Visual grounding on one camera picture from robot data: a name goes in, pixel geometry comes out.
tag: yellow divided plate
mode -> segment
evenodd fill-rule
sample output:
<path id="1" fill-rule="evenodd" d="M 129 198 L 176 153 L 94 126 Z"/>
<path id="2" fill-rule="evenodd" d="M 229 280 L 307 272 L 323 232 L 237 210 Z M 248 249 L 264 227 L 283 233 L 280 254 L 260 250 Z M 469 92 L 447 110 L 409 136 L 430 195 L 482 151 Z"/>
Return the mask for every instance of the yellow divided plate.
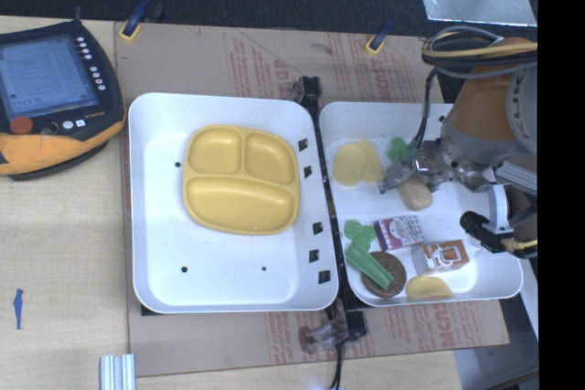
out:
<path id="1" fill-rule="evenodd" d="M 183 200 L 201 225 L 223 232 L 277 234 L 299 210 L 299 172 L 291 146 L 268 132 L 209 125 L 186 149 Z"/>

